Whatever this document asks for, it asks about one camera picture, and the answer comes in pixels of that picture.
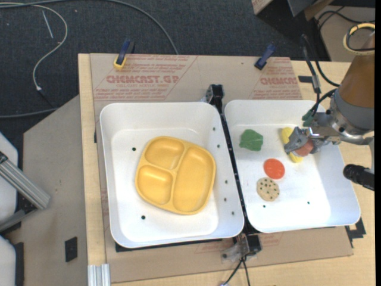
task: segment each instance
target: brown cookie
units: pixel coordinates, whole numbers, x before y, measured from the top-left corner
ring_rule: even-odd
[[[269,177],[264,177],[257,182],[257,193],[266,201],[274,201],[279,196],[279,186]]]

